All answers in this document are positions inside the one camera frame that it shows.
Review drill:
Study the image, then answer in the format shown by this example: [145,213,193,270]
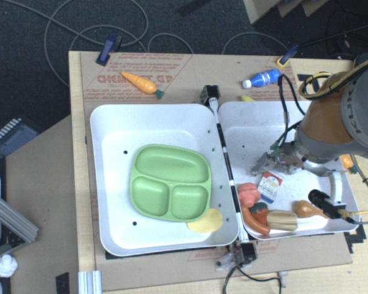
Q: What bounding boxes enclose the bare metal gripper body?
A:
[272,141,314,176]

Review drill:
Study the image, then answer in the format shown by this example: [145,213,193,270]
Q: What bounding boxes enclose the white and blue carton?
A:
[256,170,284,204]

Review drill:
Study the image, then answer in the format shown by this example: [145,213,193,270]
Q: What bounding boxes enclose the pink toy meat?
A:
[237,182,262,208]

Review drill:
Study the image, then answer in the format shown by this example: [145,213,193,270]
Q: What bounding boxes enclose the thin black and white rod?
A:
[209,97,250,243]

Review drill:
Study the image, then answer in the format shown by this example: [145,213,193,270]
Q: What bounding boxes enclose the white plastic tray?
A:
[90,103,240,257]
[217,100,361,241]

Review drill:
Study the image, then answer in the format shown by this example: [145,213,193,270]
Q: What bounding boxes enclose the red strawberry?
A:
[248,202,269,225]

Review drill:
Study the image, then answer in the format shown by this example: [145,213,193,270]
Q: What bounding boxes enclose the brown chicken drumstick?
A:
[292,199,329,220]

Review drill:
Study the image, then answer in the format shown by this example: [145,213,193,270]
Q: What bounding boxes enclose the small orange carrot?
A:
[339,153,358,175]

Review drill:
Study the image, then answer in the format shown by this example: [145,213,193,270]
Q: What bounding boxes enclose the tan bread loaf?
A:
[266,209,299,232]

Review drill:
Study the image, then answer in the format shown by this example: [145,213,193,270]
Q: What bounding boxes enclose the orange sausage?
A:
[240,205,271,236]

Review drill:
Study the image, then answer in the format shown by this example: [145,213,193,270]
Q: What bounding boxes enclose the yellow round biscuit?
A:
[186,208,224,233]

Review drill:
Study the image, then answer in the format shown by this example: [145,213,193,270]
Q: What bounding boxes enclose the blue plastic bottle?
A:
[242,68,283,89]

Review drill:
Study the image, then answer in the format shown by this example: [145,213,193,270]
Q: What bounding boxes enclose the green divided plate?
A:
[129,143,213,223]

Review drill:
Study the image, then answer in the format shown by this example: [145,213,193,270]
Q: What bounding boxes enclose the brown cardboard board red print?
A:
[79,51,355,292]

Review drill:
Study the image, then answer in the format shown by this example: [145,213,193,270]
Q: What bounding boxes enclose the black block with thin wires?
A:
[231,241,259,265]
[199,85,220,105]

